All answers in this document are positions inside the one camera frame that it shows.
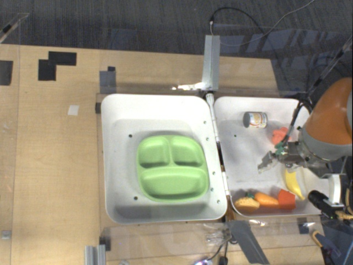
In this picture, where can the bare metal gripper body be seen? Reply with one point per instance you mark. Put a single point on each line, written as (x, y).
(293, 154)

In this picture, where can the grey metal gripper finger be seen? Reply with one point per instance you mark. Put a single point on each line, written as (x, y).
(269, 157)
(264, 166)

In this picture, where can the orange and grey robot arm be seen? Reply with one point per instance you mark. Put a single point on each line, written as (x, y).
(331, 112)

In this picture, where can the salmon pink toy food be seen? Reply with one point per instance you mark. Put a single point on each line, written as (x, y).
(278, 137)

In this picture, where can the white plastic tray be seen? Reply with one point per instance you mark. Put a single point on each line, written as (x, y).
(242, 159)
(121, 159)

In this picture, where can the yellow banana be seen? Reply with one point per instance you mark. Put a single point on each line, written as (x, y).
(293, 184)

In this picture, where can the orange carrot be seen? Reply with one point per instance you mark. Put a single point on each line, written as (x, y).
(266, 200)

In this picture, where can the small white and yellow can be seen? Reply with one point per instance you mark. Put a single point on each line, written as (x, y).
(256, 119)

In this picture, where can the orange cube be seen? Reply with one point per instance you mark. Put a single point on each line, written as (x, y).
(286, 200)

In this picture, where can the yellow toy bread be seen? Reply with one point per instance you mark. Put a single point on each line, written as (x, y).
(246, 204)

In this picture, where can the thin black and white rod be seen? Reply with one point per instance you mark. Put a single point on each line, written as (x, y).
(214, 120)

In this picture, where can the green divided plate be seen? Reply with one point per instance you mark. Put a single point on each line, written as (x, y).
(171, 179)

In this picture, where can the black cylinder on white bracket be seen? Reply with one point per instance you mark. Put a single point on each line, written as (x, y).
(321, 200)

